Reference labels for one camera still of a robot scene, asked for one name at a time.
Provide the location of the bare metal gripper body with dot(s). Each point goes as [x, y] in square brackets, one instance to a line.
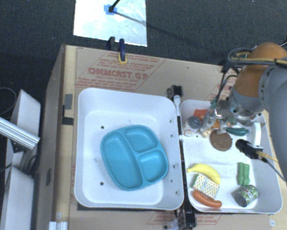
[237, 115]

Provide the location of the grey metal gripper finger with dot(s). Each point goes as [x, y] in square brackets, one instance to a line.
[222, 127]
[209, 121]

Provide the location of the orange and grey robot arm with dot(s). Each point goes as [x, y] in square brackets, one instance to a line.
[281, 100]

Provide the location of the red packet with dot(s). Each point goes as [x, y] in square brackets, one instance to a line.
[199, 112]

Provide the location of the brown round biscuit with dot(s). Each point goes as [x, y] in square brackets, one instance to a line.
[221, 142]

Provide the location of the dark green cucumber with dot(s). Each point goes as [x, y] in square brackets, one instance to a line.
[238, 131]

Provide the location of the white can with grey lid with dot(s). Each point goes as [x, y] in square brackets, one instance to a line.
[191, 125]

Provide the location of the white plastic tray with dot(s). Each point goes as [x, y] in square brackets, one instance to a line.
[93, 132]
[212, 157]

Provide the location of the thin black and white rod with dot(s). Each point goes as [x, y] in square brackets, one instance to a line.
[181, 141]

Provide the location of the yellow banana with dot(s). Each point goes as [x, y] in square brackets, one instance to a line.
[207, 170]

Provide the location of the green asparagus bundle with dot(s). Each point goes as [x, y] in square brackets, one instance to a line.
[243, 173]

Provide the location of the green pea can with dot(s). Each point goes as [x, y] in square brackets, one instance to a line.
[247, 195]

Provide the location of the orange sausage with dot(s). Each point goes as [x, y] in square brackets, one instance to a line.
[204, 200]

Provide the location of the blue divided plate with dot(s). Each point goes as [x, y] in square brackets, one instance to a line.
[126, 158]

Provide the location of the brown cardboard board red print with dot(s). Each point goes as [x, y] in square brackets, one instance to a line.
[127, 75]

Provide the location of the black cylinder on white bracket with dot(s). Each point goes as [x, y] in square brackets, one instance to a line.
[247, 148]

